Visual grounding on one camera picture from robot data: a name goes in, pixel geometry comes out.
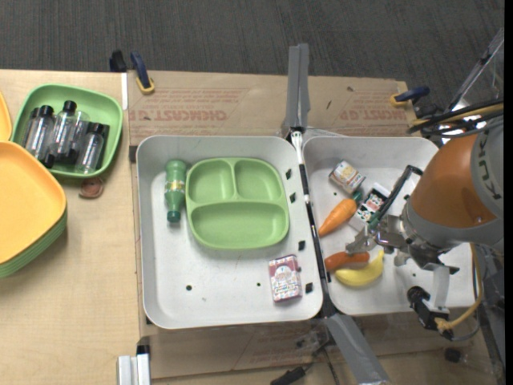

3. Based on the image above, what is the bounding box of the green divided plate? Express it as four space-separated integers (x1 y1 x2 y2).
184 156 291 251

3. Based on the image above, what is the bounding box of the black cylinder on white bracket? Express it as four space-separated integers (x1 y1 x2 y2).
406 264 452 331

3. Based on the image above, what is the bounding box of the white and orange carton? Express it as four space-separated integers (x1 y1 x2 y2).
328 160 367 196

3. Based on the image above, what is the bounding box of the green plastic bottle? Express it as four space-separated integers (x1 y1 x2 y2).
164 159 188 223

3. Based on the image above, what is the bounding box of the clear plastic bottle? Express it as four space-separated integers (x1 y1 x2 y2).
41 110 91 170
23 104 56 162
49 99 79 160
75 122 106 175

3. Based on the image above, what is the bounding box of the yellow plate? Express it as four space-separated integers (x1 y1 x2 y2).
0 90 14 142
0 140 68 265

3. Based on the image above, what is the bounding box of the yellow banana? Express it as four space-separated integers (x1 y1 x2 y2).
333 249 386 288

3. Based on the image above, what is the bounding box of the orange carrot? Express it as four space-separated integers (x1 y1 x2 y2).
317 190 364 238

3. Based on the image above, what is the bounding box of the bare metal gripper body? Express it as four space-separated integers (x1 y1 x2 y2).
374 213 442 270

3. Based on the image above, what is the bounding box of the brown cardboard board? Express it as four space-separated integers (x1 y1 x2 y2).
127 69 482 380

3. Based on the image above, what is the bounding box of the pink carton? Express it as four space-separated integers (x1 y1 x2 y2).
268 253 304 304

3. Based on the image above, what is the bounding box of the orange sausage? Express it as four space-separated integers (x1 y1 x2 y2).
323 250 371 273

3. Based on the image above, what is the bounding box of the green square plate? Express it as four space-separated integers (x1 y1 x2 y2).
10 83 124 180

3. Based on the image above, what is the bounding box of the white and black carton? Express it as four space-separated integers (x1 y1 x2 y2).
347 182 392 232

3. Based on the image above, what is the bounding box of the white plastic tray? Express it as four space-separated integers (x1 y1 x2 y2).
135 134 325 330
301 136 482 317

